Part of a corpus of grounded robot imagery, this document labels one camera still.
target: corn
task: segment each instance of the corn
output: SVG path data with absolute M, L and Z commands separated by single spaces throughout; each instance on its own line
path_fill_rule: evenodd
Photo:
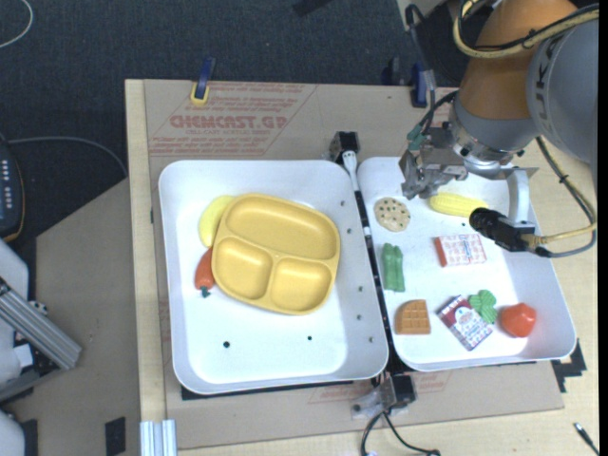
M 438 193 L 431 196 L 428 205 L 438 213 L 468 218 L 477 208 L 487 208 L 481 199 L 467 198 L 454 193 Z

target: table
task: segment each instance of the table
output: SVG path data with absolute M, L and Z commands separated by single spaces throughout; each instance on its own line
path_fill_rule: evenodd
M 138 361 L 141 415 L 144 421 L 166 418 L 166 401 L 162 366 L 157 268 L 154 231 L 150 222 L 152 197 L 150 162 L 147 145 L 147 116 L 144 80 L 125 82 L 127 141 L 129 149 L 131 219 L 137 314 Z M 171 89 L 173 82 L 167 82 Z M 420 120 L 424 110 L 409 105 L 409 90 L 404 87 L 316 85 L 318 120 L 309 140 L 296 134 L 275 140 L 271 156 L 278 154 L 280 142 L 299 144 L 299 150 L 320 150 L 337 130 L 361 131 L 361 159 L 403 153 L 402 137 Z M 385 131 L 377 139 L 370 131 Z M 287 156 L 295 152 L 289 148 Z M 560 163 L 588 198 L 595 202 L 591 174 L 585 164 L 557 154 Z M 531 181 L 532 202 L 543 231 L 548 234 L 570 228 L 572 222 L 583 225 L 584 217 L 553 173 L 544 165 L 534 145 L 518 160 L 521 166 L 541 166 Z M 581 377 L 568 378 L 563 395 L 565 407 L 560 410 L 508 415 L 466 421 L 408 426 L 405 439 L 419 447 L 437 447 L 450 454 L 584 454 L 591 450 L 574 430 L 580 422 L 599 445 L 599 342 L 597 247 L 578 256 L 554 261 L 579 336 L 587 370 Z M 201 447 L 181 450 L 180 454 L 232 455 L 247 452 L 253 455 L 272 454 L 357 454 L 360 431 L 330 435 L 281 439 L 229 446 Z M 368 440 L 368 450 L 379 454 L 404 454 L 403 447 L 388 429 L 375 429 Z

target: red tomato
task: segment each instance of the red tomato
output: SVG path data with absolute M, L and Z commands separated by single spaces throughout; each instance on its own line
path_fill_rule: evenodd
M 536 323 L 536 310 L 524 302 L 508 306 L 501 311 L 501 325 L 509 334 L 526 337 Z

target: wooden table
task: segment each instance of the wooden table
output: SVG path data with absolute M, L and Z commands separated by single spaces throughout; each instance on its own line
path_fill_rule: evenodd
M 327 115 L 324 117 L 328 130 L 356 129 L 357 127 L 353 126 L 356 120 L 361 120 L 361 128 L 369 126 L 371 119 L 378 127 L 387 124 L 387 127 L 394 128 L 395 123 L 403 122 L 405 138 L 409 125 L 414 124 L 423 114 L 423 111 L 409 106 L 409 91 L 403 87 L 387 89 L 382 86 L 321 85 L 317 89 L 324 91 L 324 96 L 328 100 L 324 106 L 327 109 L 337 110 L 335 117 Z M 159 422 L 166 418 L 166 404 L 154 232 L 150 222 L 152 199 L 144 81 L 126 81 L 125 94 L 141 414 L 144 421 Z M 378 112 L 374 115 L 374 103 L 376 100 L 379 103 L 380 99 L 383 100 L 382 113 Z M 345 100 L 353 104 L 352 114 L 348 117 L 343 117 L 339 111 L 344 107 Z M 365 142 L 362 146 L 362 154 L 368 153 L 371 156 L 378 155 L 378 151 L 382 150 L 382 139 Z M 386 147 L 384 150 L 385 155 L 402 152 L 393 150 L 391 154 Z M 588 166 L 561 153 L 558 153 L 557 157 L 570 177 L 595 203 Z M 557 233 L 585 224 L 585 217 L 580 209 L 565 188 L 558 184 L 555 175 L 546 166 L 534 144 L 530 145 L 526 154 L 518 160 L 518 165 L 541 167 L 531 181 L 531 197 L 545 234 Z M 573 424 L 581 423 L 599 446 L 597 253 L 597 247 L 594 247 L 577 256 L 554 260 L 556 274 L 573 317 L 587 369 L 582 376 L 566 380 L 567 392 L 563 395 L 564 409 L 405 427 L 403 435 L 406 441 L 418 447 L 437 447 L 444 456 L 592 454 L 591 449 L 576 433 Z M 358 454 L 360 440 L 361 432 L 354 431 L 246 445 L 202 447 L 183 450 L 180 454 L 188 456 L 243 453 L 253 456 L 355 455 Z M 367 447 L 368 450 L 375 450 L 378 454 L 409 454 L 390 430 L 385 428 L 374 430 Z

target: yellow plate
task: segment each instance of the yellow plate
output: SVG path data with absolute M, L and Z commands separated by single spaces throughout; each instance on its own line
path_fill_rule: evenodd
M 219 223 L 212 270 L 228 295 L 270 311 L 308 314 L 333 288 L 340 236 L 313 208 L 247 194 L 233 200 Z

